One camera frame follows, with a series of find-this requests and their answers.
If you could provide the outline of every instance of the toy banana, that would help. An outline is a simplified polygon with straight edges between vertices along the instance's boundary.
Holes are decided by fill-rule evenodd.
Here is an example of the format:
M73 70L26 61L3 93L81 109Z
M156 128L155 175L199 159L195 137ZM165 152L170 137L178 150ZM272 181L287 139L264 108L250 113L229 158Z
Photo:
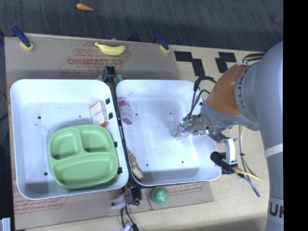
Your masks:
M136 161L135 156L131 153L131 151L128 151L128 155L129 155L129 160L130 160L131 171L133 172L134 176L137 179L143 180L144 176L143 176L140 168L138 167L138 163Z
M102 53L106 54L106 55L112 55L112 56L116 56L119 54L122 54L125 50L125 45L119 45L119 46L108 46L108 45L104 45L104 44L99 44L98 42L95 42L95 44L98 48L100 48L100 50L102 51Z

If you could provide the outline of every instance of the white label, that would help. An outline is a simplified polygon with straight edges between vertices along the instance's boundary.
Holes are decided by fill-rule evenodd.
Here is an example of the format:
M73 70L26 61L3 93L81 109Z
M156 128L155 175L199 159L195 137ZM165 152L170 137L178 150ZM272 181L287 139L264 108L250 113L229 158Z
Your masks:
M269 197L268 220L283 225L283 199Z
M277 144L264 151L266 158L268 158L269 156L275 155L277 153L280 153L280 152L283 152L283 143Z

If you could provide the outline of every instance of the blue clamp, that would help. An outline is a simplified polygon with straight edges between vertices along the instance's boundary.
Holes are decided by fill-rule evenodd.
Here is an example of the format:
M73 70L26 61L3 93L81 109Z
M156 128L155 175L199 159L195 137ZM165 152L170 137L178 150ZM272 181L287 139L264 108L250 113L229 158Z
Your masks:
M12 27L12 32L20 39L22 42L22 46L27 49L31 50L33 47L33 44L28 40L26 35L20 30L17 26Z
M166 38L160 32L155 32L154 36L158 40L158 42L161 44L160 49L164 53L168 53L170 51L170 48L168 46Z

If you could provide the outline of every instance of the black metal bracket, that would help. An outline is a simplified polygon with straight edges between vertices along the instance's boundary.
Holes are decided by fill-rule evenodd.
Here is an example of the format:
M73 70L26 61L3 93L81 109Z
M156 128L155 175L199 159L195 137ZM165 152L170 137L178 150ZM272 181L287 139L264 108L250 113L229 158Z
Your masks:
M122 140L122 144L123 144L123 149L124 149L124 155L125 155L125 159L126 159L126 164L128 167L128 182L126 184L127 189L129 190L129 194L131 195L131 202L135 205L139 204L139 201L142 199L142 193L141 193L141 186L134 180L134 177L132 175L132 171L130 168L130 164L129 164L129 155L128 155L128 150L126 147L126 141L125 141L125 137L124 137L124 132L123 132L123 125L122 125L122 120L121 120L121 115L120 115L120 109L117 103L117 96L116 96L116 72L115 72L115 67L114 66L106 66L106 69L104 70L104 83L106 83L111 91L111 95L112 95L112 99L114 101L114 107L115 107L115 115L117 118L117 122L118 122L118 127L120 130L120 134L121 134L121 140Z
M227 164L224 159L226 158L226 153L213 152L211 154L211 160L218 166L221 167L221 173L224 174L234 174L233 167L238 166L238 162L235 161L232 164Z

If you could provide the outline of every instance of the gray carpet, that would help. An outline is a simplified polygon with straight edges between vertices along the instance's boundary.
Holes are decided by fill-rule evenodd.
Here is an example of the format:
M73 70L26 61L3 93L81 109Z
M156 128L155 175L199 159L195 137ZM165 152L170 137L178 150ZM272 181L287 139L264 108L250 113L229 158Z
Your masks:
M94 12L73 8L84 3ZM279 23L271 17L277 16ZM267 51L283 38L283 0L0 0L0 27L24 32L127 40L137 33L152 42L155 31L169 44ZM0 90L6 92L4 51L0 49ZM6 101L0 97L0 117ZM0 124L0 143L7 119ZM2 150L8 144L2 144Z

